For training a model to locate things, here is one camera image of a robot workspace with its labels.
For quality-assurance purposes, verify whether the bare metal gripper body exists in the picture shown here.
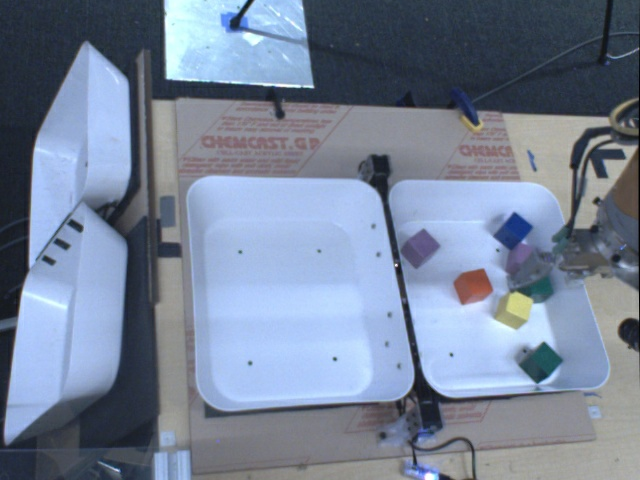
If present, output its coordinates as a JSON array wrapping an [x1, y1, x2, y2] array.
[[553, 230, 640, 290]]

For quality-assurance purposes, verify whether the pink cube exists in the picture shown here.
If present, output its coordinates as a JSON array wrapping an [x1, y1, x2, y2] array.
[[504, 242, 536, 277]]

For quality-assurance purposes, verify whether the green cube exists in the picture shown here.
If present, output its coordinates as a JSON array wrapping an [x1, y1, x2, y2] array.
[[524, 275, 555, 304], [518, 341, 564, 385]]

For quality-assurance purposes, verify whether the yellow cube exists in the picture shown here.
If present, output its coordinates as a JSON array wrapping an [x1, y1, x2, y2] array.
[[494, 291, 535, 331]]

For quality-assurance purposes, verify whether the blue cube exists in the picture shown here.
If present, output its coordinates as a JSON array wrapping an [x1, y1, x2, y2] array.
[[493, 211, 534, 251]]

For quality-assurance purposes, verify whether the orange cube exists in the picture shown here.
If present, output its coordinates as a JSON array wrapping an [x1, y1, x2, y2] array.
[[453, 268, 494, 306]]

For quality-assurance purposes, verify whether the white plastic tray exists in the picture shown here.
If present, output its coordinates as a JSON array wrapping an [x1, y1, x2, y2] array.
[[387, 179, 612, 399], [185, 175, 416, 413]]

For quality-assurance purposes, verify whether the purple cube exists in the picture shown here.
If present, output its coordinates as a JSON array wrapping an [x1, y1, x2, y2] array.
[[401, 228, 442, 270]]

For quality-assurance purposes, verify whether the thin black rod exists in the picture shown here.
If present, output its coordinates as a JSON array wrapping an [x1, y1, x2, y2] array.
[[373, 175, 427, 400]]

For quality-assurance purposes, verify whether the brown cardboard board red print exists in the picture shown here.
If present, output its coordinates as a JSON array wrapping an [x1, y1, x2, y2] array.
[[174, 98, 598, 475]]

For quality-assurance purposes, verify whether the black cylinder on white bracket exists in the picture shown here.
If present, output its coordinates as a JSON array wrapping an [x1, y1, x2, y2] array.
[[618, 317, 640, 354]]

